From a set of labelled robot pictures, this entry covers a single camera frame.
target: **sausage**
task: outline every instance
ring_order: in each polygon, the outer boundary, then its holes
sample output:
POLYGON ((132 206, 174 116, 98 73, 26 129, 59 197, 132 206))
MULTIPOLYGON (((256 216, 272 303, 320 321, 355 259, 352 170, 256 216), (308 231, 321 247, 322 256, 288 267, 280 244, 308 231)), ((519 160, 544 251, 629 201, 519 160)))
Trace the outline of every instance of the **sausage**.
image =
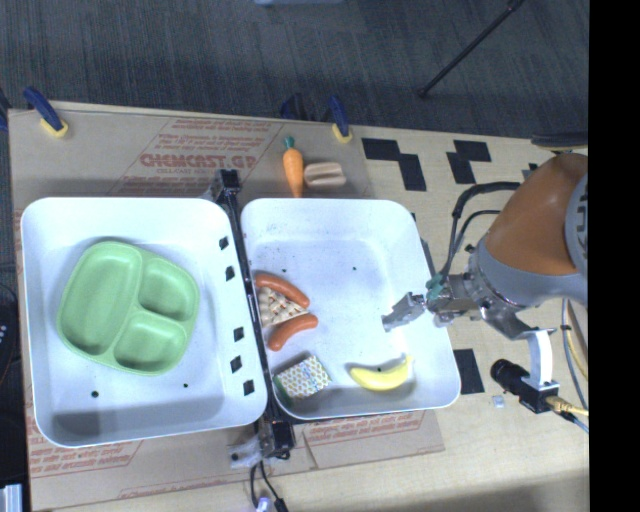
POLYGON ((258 274, 256 276, 256 286, 258 288, 267 286, 272 290, 275 290, 276 292, 280 292, 287 299, 292 300, 305 309, 309 307, 309 304, 311 304, 309 298, 298 288, 296 288, 290 282, 271 274, 258 274))
POLYGON ((276 327, 269 338, 267 346, 274 352, 277 352, 284 347, 287 340, 294 334, 306 329, 314 329, 317 326, 318 317, 316 315, 307 313, 305 315, 296 316, 295 318, 287 320, 276 327))

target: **orange carrot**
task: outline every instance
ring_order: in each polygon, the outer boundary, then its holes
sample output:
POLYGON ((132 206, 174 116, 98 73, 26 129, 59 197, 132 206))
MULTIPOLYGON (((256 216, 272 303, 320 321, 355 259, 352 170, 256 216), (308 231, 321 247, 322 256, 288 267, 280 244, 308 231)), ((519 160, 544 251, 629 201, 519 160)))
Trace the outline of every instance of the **orange carrot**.
POLYGON ((318 317, 307 313, 305 315, 296 316, 291 320, 280 324, 271 334, 267 346, 277 352, 294 334, 304 331, 305 329, 314 329, 318 326, 318 317))
POLYGON ((293 197, 302 197, 302 187, 304 183, 304 162, 302 153, 293 147, 295 141, 293 137, 284 140, 287 150, 282 155, 284 173, 289 182, 289 188, 293 197))
POLYGON ((272 276, 270 274, 258 274, 256 276, 256 286, 262 288, 266 286, 273 291, 280 292, 287 299, 292 300, 303 308, 308 308, 311 301, 304 293, 289 281, 285 281, 281 277, 272 276))

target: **green divided plate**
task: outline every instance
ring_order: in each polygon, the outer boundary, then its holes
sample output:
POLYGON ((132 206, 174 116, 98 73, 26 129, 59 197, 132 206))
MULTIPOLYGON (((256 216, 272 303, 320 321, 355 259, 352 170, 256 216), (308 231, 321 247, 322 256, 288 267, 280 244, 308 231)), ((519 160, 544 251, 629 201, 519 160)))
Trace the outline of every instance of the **green divided plate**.
POLYGON ((200 291, 171 261, 122 242, 80 257, 62 295, 57 328, 74 352, 128 372, 159 375, 178 364, 200 291))

